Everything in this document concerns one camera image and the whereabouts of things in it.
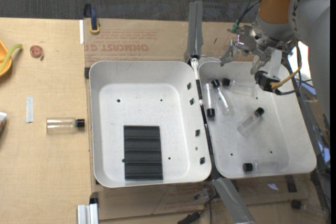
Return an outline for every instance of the yellow-green handle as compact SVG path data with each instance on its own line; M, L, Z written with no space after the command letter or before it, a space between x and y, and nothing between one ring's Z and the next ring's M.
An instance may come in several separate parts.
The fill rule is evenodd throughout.
M11 58L14 50L18 49L18 48L22 48L22 44L16 44L16 45L13 45L11 46L11 48L8 50L8 53L6 54L1 66L0 66L0 73L4 70L8 60Z

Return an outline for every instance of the glass vial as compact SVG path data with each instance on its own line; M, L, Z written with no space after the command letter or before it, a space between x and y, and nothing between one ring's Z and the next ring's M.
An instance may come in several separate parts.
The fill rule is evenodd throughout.
M214 102L213 102L213 96L212 96L212 89L209 83L207 83L204 86L205 90L205 98L204 98L204 105L206 109L206 115L209 118L213 118L215 116L215 108L214 108Z
M242 135L247 135L251 128L261 120L264 112L262 108L257 108L251 115L238 123L237 131Z
M222 86L228 87L230 91L252 95L254 93L255 83L250 81L236 81L232 79L222 79Z
M233 106L228 98L227 94L225 93L225 89L221 87L220 82L215 79L211 82L214 87L214 94L216 104L219 106L223 113L232 113Z
M75 132L82 127L85 127L84 119L47 118L47 133Z
M295 210L306 211L308 213L321 217L324 220L329 217L328 210L326 208L322 208L320 205L314 205L299 200L292 200L290 205Z

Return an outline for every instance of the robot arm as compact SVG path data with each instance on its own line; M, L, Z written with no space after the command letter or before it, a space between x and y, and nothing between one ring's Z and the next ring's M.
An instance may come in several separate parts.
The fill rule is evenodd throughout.
M273 92L272 83L280 79L259 68L274 61L275 52L281 52L279 61L288 57L295 40L307 45L311 79L330 122L330 0L262 0L252 27L237 34L236 46L255 55L251 74L259 76L261 88Z

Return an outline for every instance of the black cable connector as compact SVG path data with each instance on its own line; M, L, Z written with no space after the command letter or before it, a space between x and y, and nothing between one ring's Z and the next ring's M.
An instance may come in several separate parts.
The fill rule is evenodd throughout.
M184 219L180 220L177 224L189 224L201 217L201 214L198 212L192 213L191 215L186 216Z

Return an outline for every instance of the wooden table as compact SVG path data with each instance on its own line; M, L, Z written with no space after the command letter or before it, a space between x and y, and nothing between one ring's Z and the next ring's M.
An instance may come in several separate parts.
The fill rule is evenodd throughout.
M1 222L74 224L77 205L87 205L91 195L88 128L74 134L50 135L46 133L46 118L88 120L79 21L0 18L0 29L0 39L7 48L23 44L12 56L11 70L0 78L0 111L8 114L0 135ZM43 48L43 60L30 56L32 45ZM27 97L34 98L31 123L26 123ZM316 199L314 187L308 187ZM300 223L309 219L292 212L288 201L252 205L249 209L258 223ZM177 223L186 215L102 222ZM231 223L225 208L215 209L213 217L213 223ZM209 223L209 212L196 223Z

